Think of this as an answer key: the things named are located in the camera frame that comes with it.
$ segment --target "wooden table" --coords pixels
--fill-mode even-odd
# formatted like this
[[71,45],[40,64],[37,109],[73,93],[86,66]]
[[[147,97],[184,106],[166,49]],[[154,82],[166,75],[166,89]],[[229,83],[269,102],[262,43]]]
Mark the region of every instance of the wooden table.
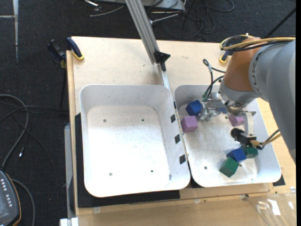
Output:
[[[161,84],[158,68],[152,65],[141,40],[73,37],[85,59],[73,59],[67,51],[67,75],[71,128],[74,208],[79,225],[294,225],[296,222],[296,167],[282,138],[273,142],[285,185],[272,183],[191,188],[180,190],[181,198],[166,202],[146,202],[79,208],[77,206],[76,152],[74,116],[80,112],[79,92],[88,84],[143,85]],[[166,61],[172,94],[180,85],[209,84],[210,74],[203,65],[205,58],[212,67],[225,70],[218,60],[223,54],[218,43],[163,41],[160,51],[171,57]],[[214,78],[221,74],[214,71]],[[269,104],[258,99],[269,134],[277,125]],[[271,205],[256,210],[261,204],[276,201],[281,216],[271,215]]]

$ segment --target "bin hole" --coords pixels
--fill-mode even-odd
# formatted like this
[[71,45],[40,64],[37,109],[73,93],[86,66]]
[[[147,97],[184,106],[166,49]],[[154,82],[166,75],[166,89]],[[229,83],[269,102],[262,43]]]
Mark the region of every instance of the bin hole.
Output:
[[174,137],[175,143],[177,144],[180,141],[180,134]]
[[170,117],[170,121],[171,121],[171,123],[173,123],[173,122],[175,121],[175,115],[172,115],[172,116]]
[[186,157],[185,154],[183,154],[182,156],[180,156],[180,164],[186,162]]

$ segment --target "green cube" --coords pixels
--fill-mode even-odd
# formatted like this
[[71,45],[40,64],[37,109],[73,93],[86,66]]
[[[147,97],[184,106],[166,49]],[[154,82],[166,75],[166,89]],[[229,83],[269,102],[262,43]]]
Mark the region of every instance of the green cube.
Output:
[[254,158],[258,155],[258,150],[254,147],[245,147],[242,145],[241,149],[243,149],[247,158]]
[[228,157],[220,168],[220,172],[226,175],[227,177],[231,177],[237,170],[239,163],[234,159]]

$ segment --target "black bracket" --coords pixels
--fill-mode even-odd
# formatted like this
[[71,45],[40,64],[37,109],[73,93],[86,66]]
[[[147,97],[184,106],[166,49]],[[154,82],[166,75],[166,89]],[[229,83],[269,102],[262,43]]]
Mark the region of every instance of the black bracket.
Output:
[[166,71],[165,61],[170,57],[170,55],[156,51],[156,52],[154,52],[154,56],[155,56],[156,62],[161,65],[161,69],[163,71]]

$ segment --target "dark carpet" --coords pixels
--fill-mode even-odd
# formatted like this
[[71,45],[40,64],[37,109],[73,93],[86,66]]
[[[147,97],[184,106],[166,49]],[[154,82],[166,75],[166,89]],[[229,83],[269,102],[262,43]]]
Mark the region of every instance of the dark carpet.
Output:
[[[193,1],[186,3],[186,12],[190,10],[186,19],[186,15],[181,14],[154,25],[158,40],[221,42],[244,33],[265,37],[296,7],[296,0]],[[67,217],[64,127],[69,119],[68,113],[58,111],[63,69],[53,62],[47,44],[55,39],[61,48],[67,49],[65,38],[72,35],[139,38],[126,6],[104,16],[90,17],[122,6],[97,3],[101,10],[95,12],[94,7],[83,0],[19,0],[16,62],[14,19],[1,17],[13,14],[13,3],[12,0],[0,0],[0,94],[14,95],[26,105],[41,106],[28,107],[31,134],[25,132],[4,169],[30,190],[36,206],[36,226],[57,226],[59,218]],[[169,15],[152,13],[162,9],[146,10],[152,20]],[[295,34],[296,13],[272,37]],[[1,164],[23,130],[20,124],[25,123],[23,110],[15,112],[16,118],[10,115],[3,119],[16,106],[19,105],[13,99],[0,98]],[[62,109],[68,110],[67,93]],[[19,185],[16,188],[22,206],[20,225],[29,226],[32,223],[30,198]]]

